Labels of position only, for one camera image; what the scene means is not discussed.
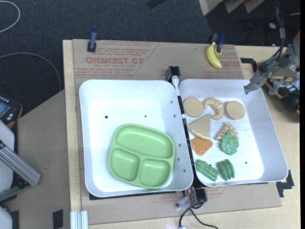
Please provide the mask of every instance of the blue clamp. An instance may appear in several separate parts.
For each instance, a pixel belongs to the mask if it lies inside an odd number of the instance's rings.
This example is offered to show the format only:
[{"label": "blue clamp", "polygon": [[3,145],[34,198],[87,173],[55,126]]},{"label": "blue clamp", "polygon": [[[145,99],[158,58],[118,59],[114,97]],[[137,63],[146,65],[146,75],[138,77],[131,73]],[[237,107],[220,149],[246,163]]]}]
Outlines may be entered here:
[{"label": "blue clamp", "polygon": [[221,49],[223,48],[223,44],[224,44],[224,33],[220,33],[220,35],[219,35],[219,42],[217,44],[217,49],[216,49],[216,51],[218,53],[221,52]]},{"label": "blue clamp", "polygon": [[88,48],[87,51],[88,52],[95,52],[95,48],[96,48],[96,37],[97,37],[97,27],[93,26],[91,29],[91,36],[90,36],[90,42],[88,43]]}]

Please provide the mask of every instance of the table surface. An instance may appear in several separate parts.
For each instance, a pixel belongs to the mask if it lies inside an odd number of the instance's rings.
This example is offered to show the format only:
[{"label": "table surface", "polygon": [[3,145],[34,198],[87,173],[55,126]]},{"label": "table surface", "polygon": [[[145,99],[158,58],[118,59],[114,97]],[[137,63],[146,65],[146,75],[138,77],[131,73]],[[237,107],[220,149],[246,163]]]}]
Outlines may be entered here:
[{"label": "table surface", "polygon": [[[238,58],[253,58],[257,62],[267,60],[276,50],[275,47],[236,46]],[[81,186],[79,170],[79,153],[77,138],[77,119],[75,113],[75,85],[73,65],[73,42],[63,41],[64,77],[67,112],[67,138],[69,155],[69,182],[71,211],[82,211]],[[245,79],[253,75],[249,64],[241,64]],[[234,212],[198,215],[207,224],[215,225],[219,229],[265,229],[265,228],[301,228],[300,209],[300,118],[296,113],[288,112],[275,97],[265,93],[269,111],[282,146],[288,168],[291,171],[294,187],[284,191],[282,206],[276,208],[252,209]],[[178,217],[148,219],[112,224],[90,225],[91,229],[151,229],[178,228]],[[194,216],[185,216],[183,225],[189,229],[204,228]]]}]

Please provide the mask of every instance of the gray carpet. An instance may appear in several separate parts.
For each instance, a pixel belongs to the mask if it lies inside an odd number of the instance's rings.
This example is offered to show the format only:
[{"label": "gray carpet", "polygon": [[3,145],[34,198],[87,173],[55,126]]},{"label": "gray carpet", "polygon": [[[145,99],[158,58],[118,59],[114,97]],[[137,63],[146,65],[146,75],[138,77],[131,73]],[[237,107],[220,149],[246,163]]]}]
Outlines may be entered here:
[{"label": "gray carpet", "polygon": [[[280,42],[278,31],[267,33],[265,21],[237,20],[274,16],[267,0],[252,13],[240,6],[228,14],[220,4],[203,16],[198,0],[8,0],[21,10],[20,21],[0,33],[0,56],[30,52],[45,57],[63,83],[62,40],[89,38],[93,25],[98,39],[153,42],[208,43],[213,33],[225,33],[225,42],[271,45]],[[285,13],[300,12],[300,0],[279,0]],[[17,18],[16,9],[0,3],[0,30]],[[288,23],[287,40],[299,30],[299,17]],[[42,59],[19,55],[0,59],[0,90],[18,99],[27,113],[58,92],[54,70]]]}]

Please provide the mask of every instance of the banana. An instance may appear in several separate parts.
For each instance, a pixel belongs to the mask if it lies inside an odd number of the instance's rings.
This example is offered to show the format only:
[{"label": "banana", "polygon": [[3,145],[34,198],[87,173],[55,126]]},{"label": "banana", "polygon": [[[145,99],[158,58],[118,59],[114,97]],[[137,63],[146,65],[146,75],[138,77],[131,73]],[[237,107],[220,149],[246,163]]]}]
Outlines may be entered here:
[{"label": "banana", "polygon": [[215,47],[216,47],[215,42],[213,42],[210,46],[208,46],[208,48],[206,50],[206,55],[212,66],[214,66],[217,69],[221,69],[223,66],[221,65],[220,61],[216,57]]}]

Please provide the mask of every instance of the cable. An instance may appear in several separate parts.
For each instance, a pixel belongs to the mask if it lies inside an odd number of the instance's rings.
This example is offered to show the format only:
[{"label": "cable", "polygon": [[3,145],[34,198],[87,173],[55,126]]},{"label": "cable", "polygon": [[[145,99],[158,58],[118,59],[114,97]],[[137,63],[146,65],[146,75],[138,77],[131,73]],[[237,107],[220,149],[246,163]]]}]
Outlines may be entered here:
[{"label": "cable", "polygon": [[194,217],[196,218],[196,220],[197,220],[200,224],[202,224],[202,225],[204,225],[204,226],[206,226],[206,227],[212,227],[212,228],[218,229],[218,227],[216,227],[216,226],[208,225],[208,224],[205,224],[205,223],[203,223],[202,221],[200,221],[199,218],[198,218],[198,217],[195,215],[195,213],[193,212],[192,207],[187,208],[187,209],[183,212],[183,214],[180,216],[180,219],[179,219],[179,227],[182,226],[182,224],[181,224],[182,218],[183,218],[183,216],[186,214],[187,211],[191,211],[191,213],[194,215]]},{"label": "cable", "polygon": [[55,73],[57,74],[57,78],[58,78],[58,82],[59,82],[59,92],[61,91],[61,77],[60,77],[57,69],[55,68],[55,66],[49,60],[47,60],[46,58],[44,58],[44,57],[42,57],[38,54],[34,54],[34,53],[30,53],[30,52],[14,52],[14,53],[10,53],[10,54],[0,56],[0,60],[4,59],[4,58],[7,58],[7,57],[16,56],[16,55],[30,55],[30,56],[38,57],[38,58],[43,59],[44,61],[46,61],[53,68]]},{"label": "cable", "polygon": [[17,18],[17,20],[16,20],[12,25],[10,25],[9,27],[7,27],[7,28],[1,30],[0,33],[2,33],[2,32],[7,31],[8,29],[12,28],[15,24],[17,24],[17,22],[18,22],[19,19],[20,19],[21,12],[20,12],[20,9],[18,8],[18,6],[17,6],[15,3],[13,3],[13,2],[10,2],[10,1],[0,1],[0,2],[12,4],[12,5],[14,5],[15,8],[18,10],[18,18]]}]

